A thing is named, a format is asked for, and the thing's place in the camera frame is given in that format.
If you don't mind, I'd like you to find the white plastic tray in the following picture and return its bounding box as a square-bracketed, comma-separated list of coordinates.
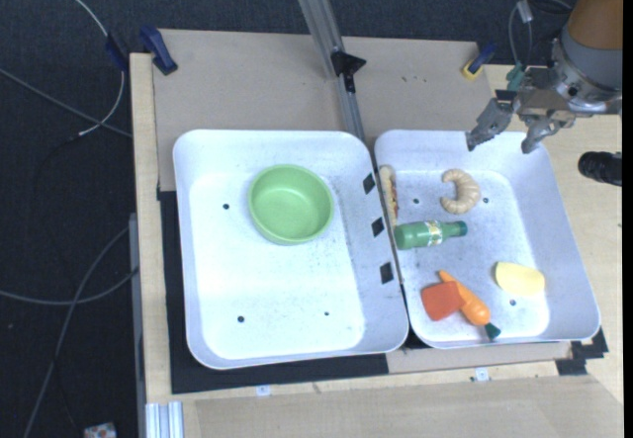
[171, 129, 411, 372]
[373, 129, 602, 350]

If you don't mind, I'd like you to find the yellow toy crisp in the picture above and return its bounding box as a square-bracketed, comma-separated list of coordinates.
[494, 260, 547, 299]

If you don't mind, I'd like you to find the green bowl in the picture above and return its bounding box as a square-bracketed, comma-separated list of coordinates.
[246, 163, 336, 247]

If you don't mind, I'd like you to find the orange toy wedge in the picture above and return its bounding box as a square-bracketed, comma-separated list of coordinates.
[419, 281, 467, 322]

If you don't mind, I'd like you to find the black cylinder on white bracket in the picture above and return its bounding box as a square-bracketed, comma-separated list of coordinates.
[578, 149, 623, 188]

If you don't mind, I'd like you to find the beige toy croissant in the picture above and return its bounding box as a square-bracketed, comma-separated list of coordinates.
[439, 167, 483, 216]

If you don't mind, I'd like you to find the green bottle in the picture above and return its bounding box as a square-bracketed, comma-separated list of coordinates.
[393, 219, 470, 251]

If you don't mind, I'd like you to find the brown cardboard board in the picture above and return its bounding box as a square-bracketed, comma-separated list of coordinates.
[150, 28, 497, 192]

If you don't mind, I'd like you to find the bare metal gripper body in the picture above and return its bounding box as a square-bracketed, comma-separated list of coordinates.
[511, 40, 623, 125]

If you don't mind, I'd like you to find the small printed box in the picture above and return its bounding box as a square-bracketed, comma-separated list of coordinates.
[83, 421, 118, 438]

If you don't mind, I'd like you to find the orange toy carrot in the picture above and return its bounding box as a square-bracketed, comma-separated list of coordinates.
[437, 269, 502, 342]

